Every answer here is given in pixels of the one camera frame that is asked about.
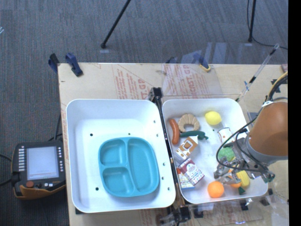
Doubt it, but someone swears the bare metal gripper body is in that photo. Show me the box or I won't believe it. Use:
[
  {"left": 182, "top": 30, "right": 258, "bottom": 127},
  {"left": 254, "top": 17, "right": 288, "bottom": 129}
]
[{"left": 225, "top": 137, "right": 268, "bottom": 174}]

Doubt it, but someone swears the orange toy orange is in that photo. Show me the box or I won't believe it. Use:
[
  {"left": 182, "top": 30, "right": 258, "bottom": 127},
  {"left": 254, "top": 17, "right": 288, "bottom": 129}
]
[{"left": 207, "top": 180, "right": 225, "bottom": 199}]

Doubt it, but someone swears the yellow toy corn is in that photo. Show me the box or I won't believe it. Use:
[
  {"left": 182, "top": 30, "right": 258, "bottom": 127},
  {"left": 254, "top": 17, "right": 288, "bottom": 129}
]
[{"left": 235, "top": 169, "right": 251, "bottom": 188}]

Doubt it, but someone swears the green toy broccoli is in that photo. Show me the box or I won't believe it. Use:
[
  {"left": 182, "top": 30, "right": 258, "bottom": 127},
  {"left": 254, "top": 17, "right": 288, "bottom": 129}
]
[{"left": 217, "top": 145, "right": 236, "bottom": 162}]

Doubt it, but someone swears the white plastic tray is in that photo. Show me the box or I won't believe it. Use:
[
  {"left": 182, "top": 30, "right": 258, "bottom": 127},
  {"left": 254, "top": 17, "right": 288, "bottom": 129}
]
[
  {"left": 65, "top": 98, "right": 177, "bottom": 214},
  {"left": 161, "top": 97, "right": 269, "bottom": 205}
]

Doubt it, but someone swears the red and white carton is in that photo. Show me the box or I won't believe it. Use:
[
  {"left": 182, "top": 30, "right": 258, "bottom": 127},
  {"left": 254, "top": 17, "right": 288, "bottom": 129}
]
[{"left": 176, "top": 157, "right": 206, "bottom": 187}]

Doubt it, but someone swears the white paper cup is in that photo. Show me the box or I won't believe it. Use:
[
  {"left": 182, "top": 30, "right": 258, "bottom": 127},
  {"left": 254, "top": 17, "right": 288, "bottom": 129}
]
[{"left": 217, "top": 127, "right": 234, "bottom": 144}]

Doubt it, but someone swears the white and yellow carton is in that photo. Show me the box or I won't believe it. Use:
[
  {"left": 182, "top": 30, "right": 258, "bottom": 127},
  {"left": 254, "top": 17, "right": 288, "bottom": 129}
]
[{"left": 176, "top": 168, "right": 196, "bottom": 189}]

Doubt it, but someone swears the orange and white carton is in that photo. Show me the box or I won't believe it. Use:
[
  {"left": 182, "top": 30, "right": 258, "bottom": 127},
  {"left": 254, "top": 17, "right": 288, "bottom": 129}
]
[{"left": 175, "top": 135, "right": 199, "bottom": 161}]

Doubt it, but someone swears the green toy chili pepper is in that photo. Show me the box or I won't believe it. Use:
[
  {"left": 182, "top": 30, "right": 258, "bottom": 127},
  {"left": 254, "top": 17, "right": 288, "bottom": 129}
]
[{"left": 179, "top": 130, "right": 209, "bottom": 141}]

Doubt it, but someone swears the yellow toy lemon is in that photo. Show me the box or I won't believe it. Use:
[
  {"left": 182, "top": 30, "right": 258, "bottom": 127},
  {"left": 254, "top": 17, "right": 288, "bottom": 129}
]
[{"left": 204, "top": 111, "right": 222, "bottom": 126}]

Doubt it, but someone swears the orange toy sausage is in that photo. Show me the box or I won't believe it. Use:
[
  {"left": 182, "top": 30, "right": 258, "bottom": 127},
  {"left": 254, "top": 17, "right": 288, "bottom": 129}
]
[{"left": 169, "top": 118, "right": 181, "bottom": 146}]

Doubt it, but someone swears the tan toy croissant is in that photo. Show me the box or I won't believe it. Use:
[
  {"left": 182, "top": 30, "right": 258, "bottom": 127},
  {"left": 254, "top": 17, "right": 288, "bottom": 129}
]
[{"left": 177, "top": 113, "right": 201, "bottom": 133}]

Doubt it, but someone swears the blue divided plate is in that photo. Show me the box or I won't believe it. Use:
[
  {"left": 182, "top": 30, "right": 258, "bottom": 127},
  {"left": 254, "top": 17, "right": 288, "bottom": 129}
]
[{"left": 97, "top": 137, "right": 161, "bottom": 198}]

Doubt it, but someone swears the black stand leg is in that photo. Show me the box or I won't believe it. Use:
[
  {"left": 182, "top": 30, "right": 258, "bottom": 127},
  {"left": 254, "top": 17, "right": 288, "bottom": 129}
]
[
  {"left": 100, "top": 0, "right": 138, "bottom": 49},
  {"left": 247, "top": 0, "right": 260, "bottom": 43}
]

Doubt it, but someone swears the brown cardboard board red print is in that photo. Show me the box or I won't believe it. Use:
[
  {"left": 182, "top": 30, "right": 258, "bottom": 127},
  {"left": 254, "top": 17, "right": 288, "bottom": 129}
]
[{"left": 57, "top": 62, "right": 289, "bottom": 226}]

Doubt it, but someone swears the black block with wires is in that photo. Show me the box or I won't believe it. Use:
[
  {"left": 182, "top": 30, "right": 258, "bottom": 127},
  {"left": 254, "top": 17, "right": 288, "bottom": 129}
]
[
  {"left": 147, "top": 87, "right": 164, "bottom": 103},
  {"left": 172, "top": 205, "right": 191, "bottom": 223}
]

